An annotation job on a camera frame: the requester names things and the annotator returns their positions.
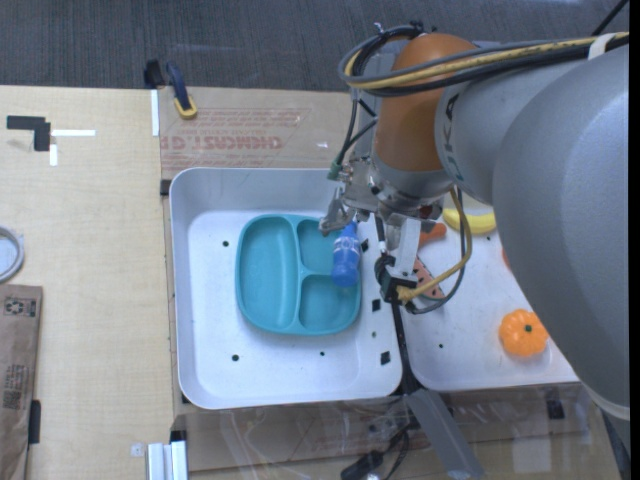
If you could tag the brown paper bag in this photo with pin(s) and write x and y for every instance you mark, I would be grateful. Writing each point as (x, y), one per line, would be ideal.
(17, 368)

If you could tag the blue plastic bottle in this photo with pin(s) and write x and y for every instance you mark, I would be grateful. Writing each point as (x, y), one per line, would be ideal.
(346, 263)

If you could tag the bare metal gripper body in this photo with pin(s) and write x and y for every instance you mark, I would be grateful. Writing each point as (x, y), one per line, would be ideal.
(361, 188)

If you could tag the red watermelon slice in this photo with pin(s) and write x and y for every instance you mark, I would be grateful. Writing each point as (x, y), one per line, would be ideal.
(431, 283)

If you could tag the white plastic tray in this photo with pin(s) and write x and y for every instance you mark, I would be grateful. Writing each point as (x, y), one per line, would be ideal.
(280, 373)
(465, 348)

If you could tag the yellow banana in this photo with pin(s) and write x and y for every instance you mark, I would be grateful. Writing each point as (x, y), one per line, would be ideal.
(477, 223)

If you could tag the brown cardboard board red print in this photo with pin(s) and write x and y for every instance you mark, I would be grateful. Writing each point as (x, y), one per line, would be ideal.
(240, 133)

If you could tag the orange carrot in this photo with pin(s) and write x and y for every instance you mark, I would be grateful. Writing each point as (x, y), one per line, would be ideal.
(432, 233)

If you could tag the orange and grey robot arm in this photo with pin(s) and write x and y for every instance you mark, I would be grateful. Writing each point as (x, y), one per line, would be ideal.
(550, 168)

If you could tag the teal divided plate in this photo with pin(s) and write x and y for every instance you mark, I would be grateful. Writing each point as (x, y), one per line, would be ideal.
(270, 273)

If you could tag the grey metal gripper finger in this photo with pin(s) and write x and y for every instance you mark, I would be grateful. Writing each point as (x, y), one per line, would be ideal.
(330, 224)
(351, 218)

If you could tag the orange pumpkin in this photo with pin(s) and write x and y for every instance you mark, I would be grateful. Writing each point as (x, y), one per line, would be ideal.
(522, 335)

